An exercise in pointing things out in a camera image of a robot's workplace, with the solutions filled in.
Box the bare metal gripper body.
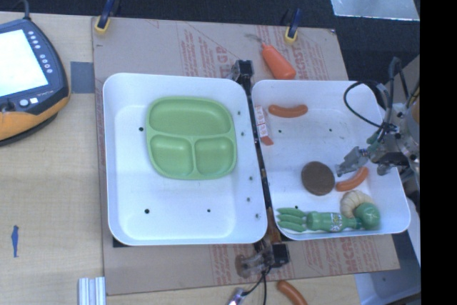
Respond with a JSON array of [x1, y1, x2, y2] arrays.
[[368, 135, 421, 168]]

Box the orange sausage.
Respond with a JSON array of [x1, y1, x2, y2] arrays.
[[335, 166, 370, 193], [267, 103, 309, 119], [276, 279, 308, 305]]

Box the brown round biscuit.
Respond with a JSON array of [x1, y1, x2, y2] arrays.
[[300, 161, 336, 197]]

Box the white plastic tray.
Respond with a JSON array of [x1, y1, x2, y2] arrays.
[[251, 79, 412, 241], [102, 72, 269, 247]]

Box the cream croissant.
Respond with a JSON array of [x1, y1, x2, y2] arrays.
[[339, 189, 374, 220]]

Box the green bell pepper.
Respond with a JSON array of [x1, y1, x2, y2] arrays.
[[353, 202, 381, 231]]

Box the green plastic bottle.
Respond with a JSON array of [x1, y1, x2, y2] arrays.
[[305, 211, 363, 234]]

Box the green pea pods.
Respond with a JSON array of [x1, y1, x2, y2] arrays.
[[276, 207, 308, 234]]

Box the thin black and white rod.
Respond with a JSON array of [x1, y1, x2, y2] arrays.
[[241, 77, 278, 244]]

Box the orange and white packet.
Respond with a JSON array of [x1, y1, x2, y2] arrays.
[[254, 104, 275, 147]]

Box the orange bottle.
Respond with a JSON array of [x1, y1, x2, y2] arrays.
[[261, 42, 298, 81]]

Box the green divided plate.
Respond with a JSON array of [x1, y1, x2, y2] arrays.
[[145, 96, 238, 181]]

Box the brown cardboard board red print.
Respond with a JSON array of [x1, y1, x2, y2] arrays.
[[91, 16, 401, 296]]

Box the black block with thin wires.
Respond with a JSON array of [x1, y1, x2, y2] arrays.
[[231, 59, 255, 82], [270, 243, 291, 268]]

